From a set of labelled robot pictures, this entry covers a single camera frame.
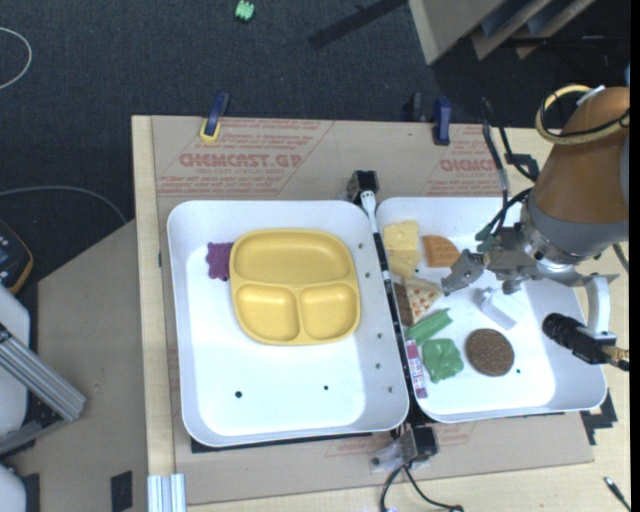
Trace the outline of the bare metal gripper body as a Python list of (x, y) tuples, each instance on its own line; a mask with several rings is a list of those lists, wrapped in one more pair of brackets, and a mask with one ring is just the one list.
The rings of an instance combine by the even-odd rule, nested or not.
[(576, 267), (593, 256), (593, 227), (571, 222), (519, 222), (496, 231), (487, 227), (481, 232), (481, 254), (485, 268), (501, 282), (523, 276), (579, 286), (583, 276)]

